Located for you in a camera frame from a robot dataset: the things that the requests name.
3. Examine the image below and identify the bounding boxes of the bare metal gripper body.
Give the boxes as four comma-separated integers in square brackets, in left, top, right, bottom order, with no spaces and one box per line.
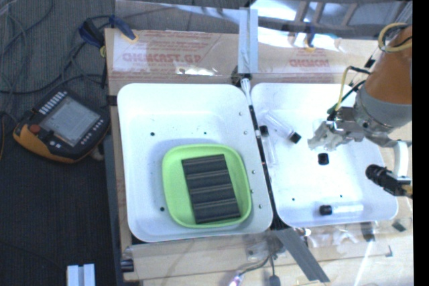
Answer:
[326,106,397,149]

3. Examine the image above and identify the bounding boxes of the black cylinder on white bracket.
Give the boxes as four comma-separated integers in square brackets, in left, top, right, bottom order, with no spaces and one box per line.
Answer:
[365,140,414,198]

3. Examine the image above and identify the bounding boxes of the white plastic tray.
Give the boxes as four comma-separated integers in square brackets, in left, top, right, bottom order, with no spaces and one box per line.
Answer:
[250,81,400,229]
[116,82,274,243]

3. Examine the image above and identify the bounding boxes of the brown cardboard board red print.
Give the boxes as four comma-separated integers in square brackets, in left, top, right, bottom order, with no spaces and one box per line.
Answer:
[103,27,414,281]

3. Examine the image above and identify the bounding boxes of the green divided plate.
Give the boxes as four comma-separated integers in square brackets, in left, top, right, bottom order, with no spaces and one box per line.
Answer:
[162,143,253,230]

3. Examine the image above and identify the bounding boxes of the black ribbed rectangular block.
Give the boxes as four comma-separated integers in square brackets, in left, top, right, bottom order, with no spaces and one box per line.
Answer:
[180,153,242,225]

